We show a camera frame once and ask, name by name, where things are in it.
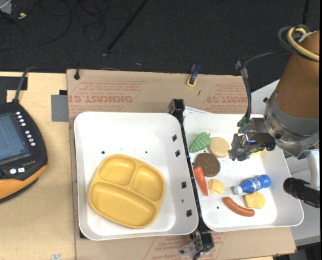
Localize black cylinder on white bracket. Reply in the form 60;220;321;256
282;148;320;209

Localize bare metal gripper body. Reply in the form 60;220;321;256
243;117;320;160

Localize yellow divided plate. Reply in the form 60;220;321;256
88;154;166;230

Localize green grapes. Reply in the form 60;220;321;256
189;132;212;154

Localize orange sausage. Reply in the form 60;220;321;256
222;196;256;217

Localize blue and white bottle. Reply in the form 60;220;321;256
233;174;272;196

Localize thin black rod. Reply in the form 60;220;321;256
176;109;208;236

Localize brown round biscuit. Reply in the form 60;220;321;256
195;152;221;178

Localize orange carrot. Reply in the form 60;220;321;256
191;162;209;197

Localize white plastic tray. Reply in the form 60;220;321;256
73;111;199;241
182;112;305;233

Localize small yellow toy food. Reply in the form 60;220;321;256
207;178;226;196

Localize yellow ridged toy food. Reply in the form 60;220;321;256
243;191;266;210

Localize beige round biscuit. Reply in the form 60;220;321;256
207;136;231;159

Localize black block with wires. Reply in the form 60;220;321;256
168;98;185;116
195;231;215;252

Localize brown cardboard board red print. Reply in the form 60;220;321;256
66;68;298;260

